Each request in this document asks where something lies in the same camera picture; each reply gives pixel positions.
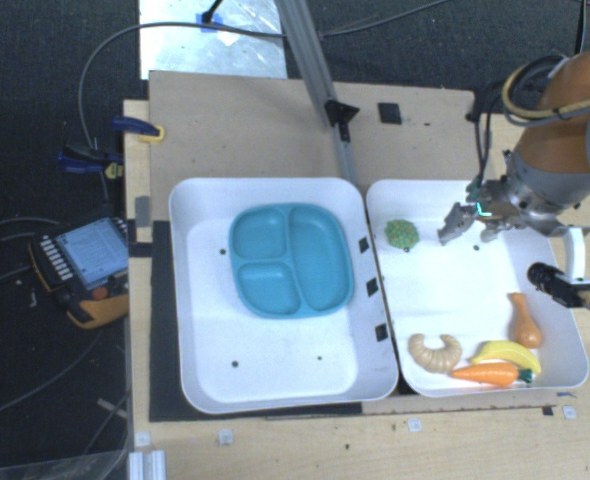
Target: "blue clamp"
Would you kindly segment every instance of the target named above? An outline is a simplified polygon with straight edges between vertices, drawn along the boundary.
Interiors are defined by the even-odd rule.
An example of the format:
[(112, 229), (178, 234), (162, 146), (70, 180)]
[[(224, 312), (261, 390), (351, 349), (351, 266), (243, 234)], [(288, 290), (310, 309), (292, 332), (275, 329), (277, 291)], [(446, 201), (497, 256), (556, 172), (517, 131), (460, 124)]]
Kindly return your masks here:
[(161, 142), (164, 140), (164, 128), (155, 126), (134, 117), (115, 116), (111, 123), (115, 131), (137, 133), (144, 142)]
[(65, 146), (58, 155), (57, 162), (64, 172), (87, 174), (104, 172), (124, 163), (124, 157), (118, 153), (103, 153), (94, 149), (80, 149)]
[[(195, 14), (195, 21), (197, 23), (204, 24), (204, 14), (206, 14), (206, 13), (199, 13), (198, 12), (197, 14)], [(208, 19), (206, 21), (206, 24), (208, 24), (208, 25), (211, 25), (212, 24), (212, 25), (224, 26), (224, 20), (222, 19), (222, 17), (219, 14), (214, 13), (210, 17), (210, 19)], [(215, 34), (215, 33), (219, 32), (218, 29), (216, 29), (216, 28), (200, 27), (199, 29), (204, 34)]]

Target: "black carpet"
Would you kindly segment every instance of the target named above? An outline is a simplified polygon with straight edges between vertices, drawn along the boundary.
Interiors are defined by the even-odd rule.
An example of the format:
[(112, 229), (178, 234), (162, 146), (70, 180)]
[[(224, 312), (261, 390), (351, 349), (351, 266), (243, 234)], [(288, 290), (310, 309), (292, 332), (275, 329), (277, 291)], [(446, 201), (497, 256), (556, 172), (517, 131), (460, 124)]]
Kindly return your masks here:
[[(384, 18), (435, 0), (309, 0), (320, 31)], [(579, 4), (568, 0), (457, 0), (394, 23), (323, 41), (335, 80), (474, 89), (549, 53), (572, 54)], [(138, 21), (137, 0), (0, 0), (0, 220), (74, 219), (102, 201), (96, 175), (64, 174), (62, 144), (82, 145), (76, 90), (93, 49)], [(586, 28), (590, 49), (590, 10)], [(297, 76), (287, 50), (288, 70)], [(89, 73), (86, 110), (102, 149), (125, 98), (143, 98), (137, 35), (104, 51)], [(115, 205), (123, 193), (109, 185)], [(38, 230), (0, 228), (0, 237)], [(0, 245), (0, 275), (27, 263), (26, 241)], [(31, 273), (0, 284), (0, 407), (74, 362), (97, 337), (80, 331)], [(0, 466), (81, 454), (127, 389), (123, 324), (104, 330), (92, 351), (59, 381), (0, 412)], [(115, 418), (91, 452), (122, 445)]]

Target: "electronic device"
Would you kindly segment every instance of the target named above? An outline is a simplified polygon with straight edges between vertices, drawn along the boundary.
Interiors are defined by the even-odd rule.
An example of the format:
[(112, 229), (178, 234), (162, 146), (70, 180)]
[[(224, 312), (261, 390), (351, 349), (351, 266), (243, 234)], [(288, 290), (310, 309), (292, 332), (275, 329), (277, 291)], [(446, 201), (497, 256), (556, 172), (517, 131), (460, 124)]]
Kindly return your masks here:
[(109, 208), (36, 233), (29, 253), (46, 290), (79, 327), (100, 327), (128, 312), (126, 223)]

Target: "wooden table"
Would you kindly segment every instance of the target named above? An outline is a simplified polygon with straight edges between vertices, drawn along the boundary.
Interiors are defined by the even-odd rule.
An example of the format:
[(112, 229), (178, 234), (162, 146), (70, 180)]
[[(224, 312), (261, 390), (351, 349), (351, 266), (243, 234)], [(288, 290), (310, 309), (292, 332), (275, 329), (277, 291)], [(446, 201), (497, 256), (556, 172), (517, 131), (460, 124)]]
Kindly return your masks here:
[[(234, 97), (240, 84), (246, 94), (241, 102)], [(362, 108), (351, 124), (360, 188), (366, 189), (381, 178), (472, 177), (476, 169), (473, 135), (464, 120), (472, 102), (469, 93), (352, 84), (336, 84), (336, 88), (340, 99)], [(253, 102), (258, 91), (263, 91), (262, 101), (268, 108), (262, 110)], [(282, 99), (287, 107), (280, 108)], [(214, 107), (213, 101), (219, 104)], [(279, 155), (280, 137), (292, 140), (299, 126), (304, 127), (309, 139), (313, 134), (318, 136), (315, 140), (326, 140), (319, 123), (314, 124), (315, 115), (307, 101), (299, 81), (154, 73), (150, 105), (127, 101), (125, 113), (149, 119), (152, 108), (152, 121), (167, 127), (167, 141), (187, 141), (186, 165), (176, 176), (239, 176), (252, 165), (254, 154), (252, 148), (240, 148), (240, 144), (261, 142), (268, 132), (275, 155)], [(401, 103), (405, 118), (401, 128), (381, 125), (376, 118), (374, 102), (390, 101)], [(155, 109), (160, 107), (172, 115), (184, 114), (184, 125), (155, 122), (160, 115)], [(228, 119), (223, 124), (222, 115)], [(235, 137), (226, 136), (226, 127), (234, 130)], [(495, 119), (491, 160), (495, 172), (503, 171), (501, 150), (512, 148), (519, 135), (519, 129)], [(206, 140), (196, 144), (193, 141), (198, 137)], [(231, 142), (222, 142), (224, 139), (233, 141), (230, 157), (222, 145)], [(308, 162), (302, 175), (337, 175), (331, 159), (334, 147), (328, 141), (316, 145), (320, 149), (314, 155), (330, 156), (317, 158), (314, 166)], [(165, 200), (150, 201), (148, 215), (142, 215), (141, 207), (136, 211), (136, 199), (154, 195), (158, 178), (167, 175), (161, 172), (164, 169), (151, 169), (151, 164), (155, 165), (155, 161), (151, 163), (151, 149), (155, 147), (132, 134), (125, 136), (127, 215), (136, 219), (139, 242), (151, 240), (151, 219), (164, 218), (166, 211)], [(219, 156), (213, 157), (216, 149)], [(301, 151), (295, 148), (290, 154)], [(191, 162), (196, 155), (197, 161)], [(296, 160), (289, 157), (286, 167), (280, 169), (290, 169), (297, 165)], [(277, 174), (267, 167), (256, 175)], [(579, 211), (565, 217), (576, 225), (590, 224), (590, 198)], [(586, 245), (590, 277), (590, 235)], [(563, 264), (561, 243), (554, 248), (558, 263)], [(590, 374), (583, 386), (564, 396), (551, 390), (523, 400), (498, 399), (495, 405), (511, 407), (507, 410), (493, 410), (493, 402), (475, 397), (468, 402), (460, 397), (457, 402), (435, 402), (412, 396), (405, 397), (403, 403), (400, 397), (393, 397), (366, 404), (364, 412), (375, 414), (351, 417), (151, 423), (151, 261), (131, 258), (129, 269), (133, 426), (135, 432), (150, 433), (153, 448), (165, 450), (168, 478), (590, 478)], [(576, 310), (576, 319), (590, 361), (590, 313)], [(553, 415), (544, 415), (542, 406), (553, 406)], [(566, 411), (570, 414), (574, 410), (576, 417), (566, 417), (564, 406), (571, 407)], [(409, 421), (413, 424), (417, 419), (421, 431), (411, 432)], [(222, 429), (233, 431), (231, 445), (219, 444), (218, 432)]]

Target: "wooden board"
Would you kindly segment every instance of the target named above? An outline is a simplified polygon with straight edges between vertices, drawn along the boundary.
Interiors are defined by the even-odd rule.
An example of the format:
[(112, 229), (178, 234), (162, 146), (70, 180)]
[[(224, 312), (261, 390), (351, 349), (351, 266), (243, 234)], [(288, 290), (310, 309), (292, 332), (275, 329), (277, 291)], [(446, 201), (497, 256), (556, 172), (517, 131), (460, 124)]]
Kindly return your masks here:
[[(186, 76), (190, 82), (192, 76)], [(338, 84), (339, 93), (342, 89), (343, 84)], [(397, 94), (403, 95), (404, 100), (408, 96), (409, 101), (414, 101), (420, 110), (430, 106), (433, 119), (425, 122), (430, 122), (431, 126), (424, 126), (423, 116), (416, 118), (415, 122), (422, 124), (416, 126), (417, 134), (409, 132), (404, 136), (404, 144), (411, 145), (411, 150), (413, 146), (420, 146), (420, 130), (422, 133), (441, 130), (428, 139), (431, 142), (440, 140), (439, 137), (446, 132), (451, 132), (449, 137), (454, 137), (451, 140), (456, 141), (459, 133), (457, 130), (460, 130), (462, 136), (459, 140), (465, 143), (470, 141), (471, 149), (466, 154), (471, 155), (473, 163), (455, 163), (459, 169), (471, 168), (474, 172), (472, 133), (468, 123), (463, 122), (462, 114), (462, 110), (471, 101), (470, 95), (441, 90), (402, 89), (395, 93), (395, 88), (389, 87), (348, 88), (349, 92), (354, 91), (358, 96), (363, 91), (361, 98), (367, 101), (380, 98), (385, 100)], [(222, 109), (223, 105), (218, 109), (202, 108), (200, 120), (216, 120)], [(125, 113), (146, 119), (148, 105), (127, 102)], [(400, 147), (403, 145), (395, 141), (399, 140), (397, 134), (404, 129), (404, 125), (401, 129), (389, 129), (388, 126), (392, 125), (377, 125), (372, 122), (374, 117), (369, 117), (369, 113), (372, 114), (367, 112), (365, 116), (370, 121), (365, 119), (362, 124), (356, 121), (351, 130), (355, 128), (359, 137), (355, 142), (356, 158), (360, 154), (370, 155), (369, 161), (378, 167), (369, 171), (369, 166), (361, 167), (358, 164), (358, 170), (361, 168), (360, 180), (368, 183), (374, 179), (369, 176), (377, 176), (378, 172), (386, 175), (382, 177), (403, 177), (403, 169), (398, 176), (389, 176), (404, 165), (399, 159), (406, 158), (406, 162), (413, 163), (412, 160), (420, 158), (425, 152), (415, 153), (415, 156), (393, 155), (387, 148), (396, 144)], [(367, 121), (374, 126), (376, 132), (372, 132)], [(494, 156), (491, 161), (495, 172), (502, 172), (499, 152), (514, 145), (519, 137), (519, 130), (505, 124), (501, 119), (496, 119), (495, 123)], [(240, 129), (240, 134), (248, 134), (247, 130), (242, 129), (240, 121), (236, 121), (236, 126)], [(359, 141), (366, 140), (367, 136), (373, 144), (379, 144), (384, 152), (377, 154), (366, 148), (360, 153)], [(147, 179), (151, 174), (150, 154), (151, 148), (157, 146), (138, 142), (131, 134), (127, 134), (125, 140), (128, 215), (129, 218), (135, 218), (134, 198), (150, 195), (151, 186)], [(389, 159), (394, 165), (385, 167), (378, 164), (385, 159)], [(430, 165), (425, 169), (410, 167), (414, 167), (412, 172), (417, 173), (429, 169)], [(153, 184), (160, 172), (162, 171), (152, 172)], [(160, 207), (162, 210), (158, 215), (164, 216), (165, 201)], [(571, 216), (575, 224), (590, 224), (590, 198)], [(146, 227), (138, 228), (138, 240), (147, 239), (150, 240), (150, 230)], [(587, 251), (587, 274), (590, 276), (590, 235), (587, 239)], [(561, 253), (560, 247), (556, 247), (556, 253)], [(526, 409), (480, 410), (491, 408), (495, 404), (484, 405), (468, 400), (462, 405), (453, 402), (453, 399), (435, 403), (434, 400), (423, 397), (404, 397), (398, 401), (402, 397), (391, 397), (381, 402), (365, 404), (365, 412), (371, 415), (357, 417), (150, 423), (147, 416), (150, 260), (131, 259), (129, 267), (133, 425), (135, 432), (150, 432), (153, 446), (166, 451), (169, 478), (590, 478), (590, 375), (581, 388), (562, 396), (555, 392), (538, 392), (536, 397), (525, 402), (506, 400), (499, 401), (495, 406), (531, 406)], [(590, 313), (578, 310), (576, 318), (590, 361)], [(552, 416), (543, 415), (539, 406), (544, 405), (555, 406)], [(573, 407), (577, 416), (575, 419), (564, 417), (562, 409), (565, 405)], [(398, 414), (399, 412), (414, 413), (412, 417), (419, 419), (421, 431), (411, 432), (409, 421), (414, 422), (408, 415)], [(233, 431), (232, 445), (218, 444), (218, 432), (222, 429)]]
[[(465, 91), (336, 84), (361, 110), (349, 127), (363, 192), (386, 178), (467, 179), (477, 170), (472, 105)], [(152, 149), (152, 207), (168, 219), (172, 188), (191, 177), (339, 176), (329, 127), (299, 80), (153, 72), (151, 121), (166, 130)], [(397, 103), (403, 124), (380, 122), (378, 103)]]

